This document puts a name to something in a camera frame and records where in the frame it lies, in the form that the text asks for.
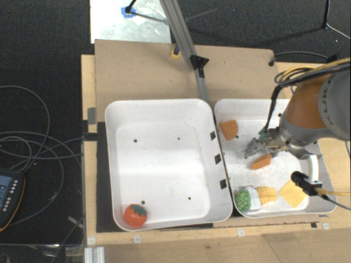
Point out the orange toy bread slice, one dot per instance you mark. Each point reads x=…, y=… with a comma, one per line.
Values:
x=261, y=162
x=228, y=130

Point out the brown cardboard board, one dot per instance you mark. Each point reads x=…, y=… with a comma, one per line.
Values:
x=142, y=70

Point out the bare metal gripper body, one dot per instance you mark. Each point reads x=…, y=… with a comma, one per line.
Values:
x=274, y=140

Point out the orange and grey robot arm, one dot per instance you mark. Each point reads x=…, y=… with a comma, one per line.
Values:
x=310, y=105

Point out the white plastic tray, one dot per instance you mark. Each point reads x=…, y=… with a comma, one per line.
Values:
x=164, y=163
x=246, y=174

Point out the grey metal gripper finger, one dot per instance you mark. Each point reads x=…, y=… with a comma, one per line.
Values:
x=251, y=148
x=275, y=152

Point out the red toy tomato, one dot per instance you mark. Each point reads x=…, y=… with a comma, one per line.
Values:
x=135, y=215

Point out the yellow toy corn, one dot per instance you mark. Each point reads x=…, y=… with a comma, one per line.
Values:
x=266, y=195

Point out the yellow toy cheese slice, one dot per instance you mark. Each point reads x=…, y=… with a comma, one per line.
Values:
x=292, y=194

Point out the black cylinder on white bracket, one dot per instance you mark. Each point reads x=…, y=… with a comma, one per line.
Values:
x=303, y=182

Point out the white packet of green peas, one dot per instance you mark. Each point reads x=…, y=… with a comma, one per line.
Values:
x=246, y=200

